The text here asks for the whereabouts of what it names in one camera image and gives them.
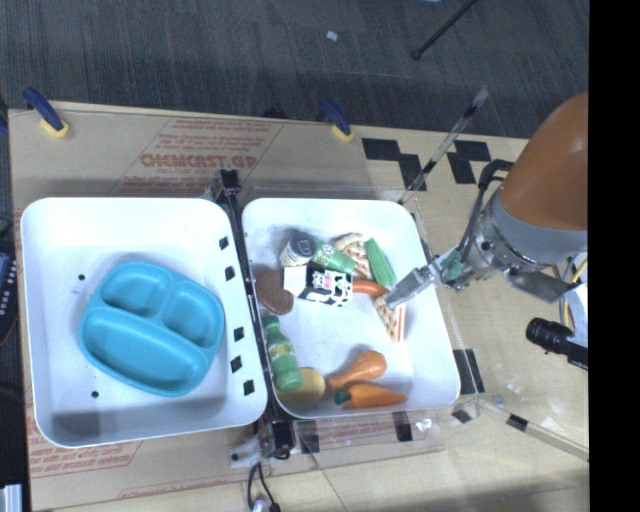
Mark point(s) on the small green labelled bottle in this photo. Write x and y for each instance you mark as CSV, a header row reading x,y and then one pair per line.
x,y
334,259

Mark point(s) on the thin black rod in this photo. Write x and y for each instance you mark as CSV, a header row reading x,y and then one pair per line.
x,y
248,280

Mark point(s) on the black cylinder on white bracket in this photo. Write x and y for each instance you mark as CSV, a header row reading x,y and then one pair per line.
x,y
552,337

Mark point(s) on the green pea pod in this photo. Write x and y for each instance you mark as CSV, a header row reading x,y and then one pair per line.
x,y
380,262

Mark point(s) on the orange sausage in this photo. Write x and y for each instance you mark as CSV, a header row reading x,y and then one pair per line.
x,y
368,288

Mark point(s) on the cow print milk carton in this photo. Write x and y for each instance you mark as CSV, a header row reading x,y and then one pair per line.
x,y
325,286

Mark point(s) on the orange carrot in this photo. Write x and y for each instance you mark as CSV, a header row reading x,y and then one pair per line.
x,y
372,397

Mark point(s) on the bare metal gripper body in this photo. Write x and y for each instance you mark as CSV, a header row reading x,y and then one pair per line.
x,y
472,257

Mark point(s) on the brown chicken drumstick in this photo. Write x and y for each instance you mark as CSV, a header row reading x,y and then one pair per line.
x,y
362,368

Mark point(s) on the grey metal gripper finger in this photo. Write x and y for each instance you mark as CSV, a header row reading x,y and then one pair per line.
x,y
407,290

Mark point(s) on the brown biscuit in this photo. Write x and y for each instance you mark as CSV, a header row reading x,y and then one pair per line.
x,y
274,294

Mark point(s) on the pizza slice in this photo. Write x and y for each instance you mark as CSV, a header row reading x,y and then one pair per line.
x,y
392,317

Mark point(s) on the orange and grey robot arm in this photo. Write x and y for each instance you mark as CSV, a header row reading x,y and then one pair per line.
x,y
547,165

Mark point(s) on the white plastic tray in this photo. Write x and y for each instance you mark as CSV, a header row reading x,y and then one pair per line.
x,y
350,330
150,225

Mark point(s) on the beige lattice pie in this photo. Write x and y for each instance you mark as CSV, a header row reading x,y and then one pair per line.
x,y
356,248

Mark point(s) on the blue divided plate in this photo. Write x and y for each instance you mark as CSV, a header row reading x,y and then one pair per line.
x,y
150,332

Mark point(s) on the green bottle yellow label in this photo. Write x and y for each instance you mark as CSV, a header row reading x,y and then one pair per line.
x,y
282,355

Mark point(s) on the small yellow can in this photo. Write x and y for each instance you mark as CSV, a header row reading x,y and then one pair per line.
x,y
299,248

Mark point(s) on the yellow potato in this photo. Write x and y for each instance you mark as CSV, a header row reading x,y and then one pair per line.
x,y
310,390

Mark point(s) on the brown cardboard board red print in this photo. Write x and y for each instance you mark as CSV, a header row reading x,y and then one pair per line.
x,y
125,160

